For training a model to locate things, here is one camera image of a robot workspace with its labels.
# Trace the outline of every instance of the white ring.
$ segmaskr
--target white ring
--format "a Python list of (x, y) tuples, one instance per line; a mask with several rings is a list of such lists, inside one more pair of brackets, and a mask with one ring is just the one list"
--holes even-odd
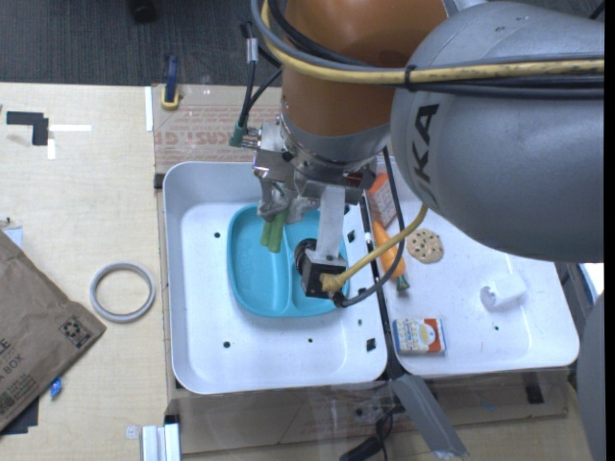
[[(96, 296), (96, 290), (98, 289), (98, 285), (100, 281), (106, 277), (111, 272), (116, 272), (118, 270), (128, 270), (130, 272), (135, 272), (138, 275), (141, 275), (143, 279), (149, 286), (149, 296), (147, 297), (147, 301), (144, 305), (142, 305), (135, 312), (129, 312), (127, 314), (117, 314), (115, 312), (107, 311), (99, 302), (98, 297)], [(130, 323), (137, 318), (140, 318), (143, 314), (147, 312), (147, 310), (154, 303), (154, 298), (156, 297), (156, 285), (154, 284), (154, 278), (151, 274), (143, 268), (138, 263), (132, 263), (131, 261), (118, 261), (116, 263), (109, 264), (101, 268), (98, 273), (94, 276), (92, 283), (89, 285), (89, 299), (94, 306), (94, 310), (100, 314), (103, 318), (108, 319), (109, 321), (114, 321), (116, 323)]]

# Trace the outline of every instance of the yellow cable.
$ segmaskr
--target yellow cable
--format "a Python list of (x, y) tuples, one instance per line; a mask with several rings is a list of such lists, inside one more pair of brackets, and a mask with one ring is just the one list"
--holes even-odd
[(397, 235), (394, 235), (390, 238), (385, 244), (382, 244), (370, 254), (365, 255), (359, 261), (357, 261), (353, 266), (351, 266), (345, 272), (342, 272), (338, 275), (333, 274), (322, 274), (320, 276), (320, 281), (323, 285), (323, 290), (325, 292), (336, 292), (340, 288), (344, 286), (346, 280), (352, 277), (356, 272), (358, 272), (361, 268), (363, 268), (366, 264), (371, 263), (380, 256), (382, 253), (388, 251), (390, 248), (398, 244), (402, 239), (410, 235), (411, 232), (415, 231), (417, 227), (419, 227), (423, 221), (425, 220), (425, 215), (427, 215), (427, 205), (422, 204), (421, 209), (419, 210), (418, 215), (412, 221), (412, 223), (407, 226), (404, 230), (399, 232)]
[[(271, 29), (269, 20), (269, 2), (264, 0), (260, 16), (264, 24)], [(265, 38), (271, 53), (283, 64), (294, 70), (317, 79), (351, 84), (402, 85), (406, 82), (405, 70), (351, 71), (337, 70), (314, 65), (298, 60), (286, 54), (269, 39)], [(561, 60), (561, 61), (526, 61), (500, 64), (453, 66), (432, 68), (430, 70), (413, 70), (409, 80), (415, 84), (432, 84), (443, 81), (496, 79), (507, 77), (528, 77), (536, 75), (561, 75), (581, 73), (604, 73), (604, 59), (599, 60)]]

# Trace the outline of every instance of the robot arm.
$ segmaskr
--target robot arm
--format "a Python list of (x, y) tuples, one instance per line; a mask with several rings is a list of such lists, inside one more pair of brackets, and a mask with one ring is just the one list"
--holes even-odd
[[(603, 260), (602, 23), (484, 0), (287, 0), (283, 17), (276, 0), (266, 4), (297, 34), (276, 39), (252, 0), (284, 63), (283, 95), (280, 121), (247, 144), (265, 220), (282, 213), (293, 223), (320, 207), (315, 247), (301, 254), (308, 295), (330, 297), (310, 283), (345, 269), (336, 253), (344, 206), (370, 187), (389, 140), (414, 193), (479, 242)], [(547, 76), (542, 61), (599, 73)], [(514, 78), (511, 62), (541, 72)], [(479, 71), (434, 82), (430, 70), (457, 64)], [(479, 84), (485, 65), (501, 78)], [(423, 84), (412, 80), (420, 72)]]

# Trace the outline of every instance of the qr code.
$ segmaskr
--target qr code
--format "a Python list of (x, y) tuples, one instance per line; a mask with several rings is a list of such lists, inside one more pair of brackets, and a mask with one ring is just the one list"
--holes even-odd
[(92, 337), (89, 329), (82, 325), (75, 316), (68, 319), (59, 330), (77, 349), (80, 349)]
[(11, 395), (8, 393), (2, 393), (0, 395), (0, 415), (7, 413), (11, 407), (15, 404)]

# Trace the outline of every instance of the cookie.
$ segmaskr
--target cookie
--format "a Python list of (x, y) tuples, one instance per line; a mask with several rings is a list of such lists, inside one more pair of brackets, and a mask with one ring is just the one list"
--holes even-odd
[(434, 263), (444, 255), (440, 236), (429, 229), (417, 229), (406, 238), (407, 251), (423, 263)]

